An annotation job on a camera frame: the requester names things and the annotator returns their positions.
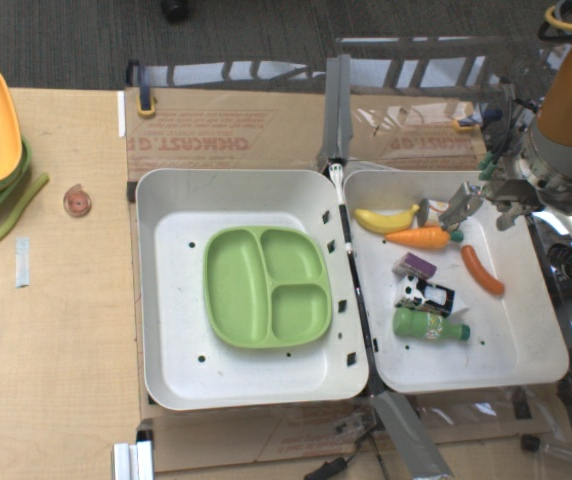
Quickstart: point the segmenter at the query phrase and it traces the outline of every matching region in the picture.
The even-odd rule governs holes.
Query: white plastic piece
[[[478,182],[479,172],[356,171],[344,183],[349,208],[394,211],[425,197],[449,200],[463,181]],[[437,266],[432,283],[463,297],[462,318],[471,328],[466,342],[425,342],[392,332],[393,305],[399,298],[391,273],[408,250],[363,229],[351,214],[357,268],[377,340],[377,369],[382,380],[402,393],[547,383],[568,369],[568,351],[546,289],[524,219],[498,231],[499,213],[486,202],[462,222],[464,244],[472,245],[481,263],[506,285],[503,297],[489,295],[463,264],[460,245],[417,249]]]
[[[15,288],[30,284],[30,238],[19,236],[15,239]]]
[[[140,180],[137,215],[144,377],[157,403],[192,410],[349,399],[362,391],[368,364],[328,179],[303,170],[160,169]],[[319,245],[333,315],[318,340],[287,349],[244,349],[226,344],[211,328],[205,245],[222,229],[247,225],[294,228]]]
[[[154,480],[153,443],[113,445],[112,467],[113,480]]]
[[[126,136],[126,95],[117,91],[117,130],[121,138]]]

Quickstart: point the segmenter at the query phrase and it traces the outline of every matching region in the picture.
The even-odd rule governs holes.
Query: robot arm
[[[572,23],[564,20],[572,14],[572,0],[560,0],[546,11],[539,38],[572,45]],[[548,27],[563,34],[545,36]],[[514,91],[504,92],[512,110],[517,101]],[[517,153],[506,153],[510,142],[505,138],[480,164],[480,185],[464,183],[450,200],[449,209],[440,216],[443,229],[452,228],[472,215],[484,200],[500,212],[497,228],[504,231],[520,215],[550,210],[572,216],[572,46],[564,58],[542,105],[521,134]],[[501,162],[501,174],[495,171]],[[572,278],[572,246],[559,245],[549,251],[549,260]]]

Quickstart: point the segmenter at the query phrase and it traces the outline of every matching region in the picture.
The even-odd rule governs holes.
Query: black cable
[[[555,6],[555,18],[563,21],[572,14],[572,0],[558,0]],[[572,44],[572,34],[557,30],[557,35],[547,35],[548,29],[554,28],[548,21],[544,21],[537,31],[540,41],[557,44]]]
[[[385,480],[390,480],[390,475],[388,474],[388,469],[386,469],[386,464],[384,463],[384,459],[382,458],[381,454],[379,453],[379,448],[377,447],[377,443],[375,442],[375,438],[373,437],[372,433],[373,430],[377,428],[377,425],[370,427],[366,430],[361,436],[359,436],[355,442],[355,451],[352,455],[348,458],[338,457],[333,459],[330,462],[324,462],[319,468],[311,473],[308,473],[304,476],[304,480],[327,480],[342,471],[344,471],[348,464],[357,456],[359,450],[361,449],[362,443],[365,439],[368,439],[371,443],[373,448],[373,452],[375,453],[375,457],[377,458],[377,462],[379,462],[379,467],[382,470],[382,475],[384,475]]]
[[[520,107],[523,107],[526,110],[530,110],[533,114],[537,114],[537,112],[539,112],[539,105],[533,100],[524,101],[521,98],[515,98],[513,99],[513,101],[517,103]]]
[[[382,475],[384,476],[385,480],[390,480],[390,475],[388,474],[388,469],[386,468],[386,463],[382,458],[381,453],[379,453],[379,448],[377,447],[377,442],[373,437],[373,434],[368,434],[368,440],[370,441],[370,445],[373,447],[373,451],[375,452],[375,457],[377,457],[377,462],[379,462],[379,467],[382,469]]]
[[[513,98],[510,98],[508,100],[508,115],[506,117],[506,131],[504,132],[504,138],[497,147],[493,148],[493,163],[495,165],[497,165],[502,155],[508,150],[508,146],[512,139],[511,128],[513,124]]]

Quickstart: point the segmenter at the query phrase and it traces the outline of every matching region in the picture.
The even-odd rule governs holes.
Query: bottle label
[[[442,335],[442,317],[433,313],[426,313],[426,333],[427,340],[438,340]]]

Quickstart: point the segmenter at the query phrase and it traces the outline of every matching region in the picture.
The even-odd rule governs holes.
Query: metal bracket
[[[491,203],[519,203],[541,208],[535,188],[524,179],[491,180],[484,185],[484,197]]]
[[[520,203],[495,203],[501,215],[497,217],[496,225],[499,231],[506,231],[515,225],[515,221],[522,215],[528,215],[541,209],[532,206],[525,206]]]
[[[150,90],[150,80],[146,66],[139,64],[136,59],[131,59],[128,61],[128,67],[126,68],[126,84],[131,87],[135,85],[135,80],[133,80],[135,75],[135,68],[137,68],[136,82],[139,87],[139,93],[137,94],[137,114],[140,117],[148,118],[155,115],[155,98],[153,98]]]
[[[373,399],[373,407],[414,479],[453,476],[404,395],[383,392]]]
[[[328,59],[324,101],[324,137],[317,167],[324,172],[331,162],[346,164],[353,137],[350,115],[350,55]]]
[[[460,223],[479,210],[483,203],[480,187],[464,182],[448,203],[448,209],[439,216],[442,229]]]

